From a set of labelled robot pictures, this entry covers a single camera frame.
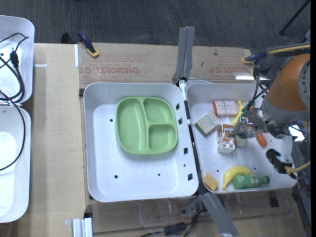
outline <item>gray metal bar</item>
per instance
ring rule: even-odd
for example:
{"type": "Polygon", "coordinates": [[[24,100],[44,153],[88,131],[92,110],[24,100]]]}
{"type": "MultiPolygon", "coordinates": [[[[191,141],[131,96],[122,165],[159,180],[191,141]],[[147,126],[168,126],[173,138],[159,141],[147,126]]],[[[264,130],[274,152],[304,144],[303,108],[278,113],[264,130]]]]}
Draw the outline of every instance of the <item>gray metal bar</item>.
{"type": "Polygon", "coordinates": [[[221,235],[223,237],[238,237],[239,233],[217,195],[207,192],[201,195],[200,198],[221,235]]]}
{"type": "Polygon", "coordinates": [[[175,78],[185,78],[190,77],[190,69],[193,66],[192,62],[192,50],[193,50],[193,40],[195,34],[194,26],[186,26],[180,28],[179,32],[179,42],[178,42],[178,60],[177,68],[175,72],[175,78]]]}

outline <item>white container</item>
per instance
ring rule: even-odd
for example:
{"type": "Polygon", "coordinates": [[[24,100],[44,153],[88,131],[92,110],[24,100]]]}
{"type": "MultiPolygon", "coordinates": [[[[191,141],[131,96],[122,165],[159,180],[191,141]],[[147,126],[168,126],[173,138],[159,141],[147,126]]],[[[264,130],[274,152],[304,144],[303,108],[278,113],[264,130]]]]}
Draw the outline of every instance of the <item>white container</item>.
{"type": "Polygon", "coordinates": [[[94,199],[115,202],[176,198],[197,191],[197,169],[178,87],[169,83],[93,83],[85,89],[83,98],[88,189],[94,199]],[[171,151],[134,155],[120,147],[116,136],[116,106],[122,98],[130,96],[159,97],[172,106],[178,142],[171,151]]]}
{"type": "MultiPolygon", "coordinates": [[[[0,41],[14,33],[15,35],[0,42],[0,55],[5,60],[10,59],[12,49],[16,49],[19,57],[19,70],[25,86],[25,95],[17,103],[21,106],[28,100],[33,90],[33,49],[34,25],[27,19],[0,15],[0,41]]],[[[8,96],[13,96],[19,90],[19,83],[13,73],[6,67],[0,68],[0,88],[8,96]]],[[[19,107],[26,125],[24,148],[19,159],[9,168],[0,171],[0,223],[13,222],[26,212],[29,205],[30,161],[31,161],[31,118],[19,107]]],[[[23,140],[22,118],[11,103],[0,101],[0,168],[10,164],[19,154],[23,140]]]]}
{"type": "MultiPolygon", "coordinates": [[[[218,100],[241,100],[245,106],[252,99],[255,90],[253,83],[212,83],[191,84],[187,88],[187,98],[190,107],[191,122],[194,124],[200,117],[209,111],[213,111],[212,102],[218,100]]],[[[261,105],[262,98],[257,98],[255,106],[261,105]]],[[[270,134],[263,133],[268,144],[264,148],[259,145],[256,138],[248,139],[244,147],[236,147],[230,154],[219,153],[217,149],[217,130],[213,130],[204,137],[193,127],[194,139],[197,146],[198,159],[200,162],[201,174],[204,177],[207,173],[218,181],[218,188],[215,193],[237,193],[250,191],[263,191],[291,188],[296,180],[287,174],[278,173],[273,165],[266,158],[266,151],[270,148],[282,152],[283,141],[276,139],[270,134]],[[270,183],[256,188],[235,189],[230,183],[225,190],[222,190],[223,175],[229,168],[243,165],[248,167],[253,174],[258,176],[267,175],[270,183]]]]}
{"type": "MultiPolygon", "coordinates": [[[[252,99],[252,83],[194,83],[187,88],[187,99],[194,125],[202,116],[213,111],[216,100],[241,100],[244,105],[252,99]]],[[[84,114],[87,153],[88,189],[100,202],[114,202],[153,198],[175,198],[193,195],[198,187],[198,177],[192,142],[187,125],[184,98],[180,88],[168,83],[93,83],[84,92],[84,114]],[[125,153],[119,146],[115,110],[117,103],[129,96],[154,96],[168,101],[174,108],[179,141],[170,152],[161,155],[136,156],[125,153]]],[[[269,148],[281,151],[282,140],[264,134],[268,145],[262,148],[255,138],[230,154],[217,150],[217,131],[204,137],[194,126],[201,175],[207,173],[218,181],[215,192],[238,193],[291,188],[296,180],[279,174],[265,156],[269,148]],[[235,189],[229,184],[222,190],[223,175],[230,167],[244,165],[256,175],[268,175],[270,183],[252,189],[235,189]]]]}

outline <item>green bottle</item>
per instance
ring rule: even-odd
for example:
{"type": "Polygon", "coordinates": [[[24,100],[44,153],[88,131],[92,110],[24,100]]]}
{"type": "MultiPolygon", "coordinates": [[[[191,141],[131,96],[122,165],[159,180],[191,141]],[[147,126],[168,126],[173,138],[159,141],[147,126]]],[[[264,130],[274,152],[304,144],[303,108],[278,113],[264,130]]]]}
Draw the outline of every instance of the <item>green bottle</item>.
{"type": "Polygon", "coordinates": [[[233,178],[233,185],[235,189],[254,188],[261,184],[268,184],[270,182],[269,176],[236,175],[233,178]]]}

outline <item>wooden table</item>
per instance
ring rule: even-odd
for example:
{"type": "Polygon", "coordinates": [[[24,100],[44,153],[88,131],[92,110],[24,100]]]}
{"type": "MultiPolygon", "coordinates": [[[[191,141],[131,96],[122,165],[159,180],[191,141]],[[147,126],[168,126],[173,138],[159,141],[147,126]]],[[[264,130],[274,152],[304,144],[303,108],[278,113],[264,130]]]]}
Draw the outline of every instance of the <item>wooden table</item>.
{"type": "MultiPolygon", "coordinates": [[[[36,43],[34,64],[33,94],[24,104],[32,118],[30,202],[25,215],[12,224],[12,236],[71,237],[72,219],[82,219],[86,208],[75,45],[36,43]]],[[[303,236],[296,202],[289,198],[287,213],[234,219],[240,236],[303,236]]],[[[146,232],[96,236],[137,237],[146,232]]],[[[4,235],[0,228],[0,237],[4,235]]],[[[221,235],[213,222],[206,222],[189,236],[221,235]]]]}

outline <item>small box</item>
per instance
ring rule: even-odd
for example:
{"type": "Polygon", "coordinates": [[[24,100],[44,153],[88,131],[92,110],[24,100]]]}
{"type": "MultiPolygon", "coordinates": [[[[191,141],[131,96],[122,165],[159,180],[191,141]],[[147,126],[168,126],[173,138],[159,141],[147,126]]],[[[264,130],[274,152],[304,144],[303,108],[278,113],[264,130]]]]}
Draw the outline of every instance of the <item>small box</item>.
{"type": "Polygon", "coordinates": [[[211,190],[216,190],[217,189],[217,186],[218,186],[218,182],[214,179],[214,177],[212,177],[210,174],[206,174],[204,177],[203,177],[203,181],[204,181],[204,184],[210,188],[211,190]]]}
{"type": "Polygon", "coordinates": [[[235,117],[238,115],[238,107],[235,101],[214,101],[214,113],[218,117],[235,117]]]}
{"type": "Polygon", "coordinates": [[[221,121],[216,117],[213,111],[210,111],[205,116],[200,118],[194,126],[201,132],[203,136],[209,134],[215,127],[221,124],[221,121]]]}
{"type": "Polygon", "coordinates": [[[231,136],[230,129],[234,126],[222,124],[217,129],[217,149],[220,153],[229,154],[235,150],[235,139],[231,136]]]}

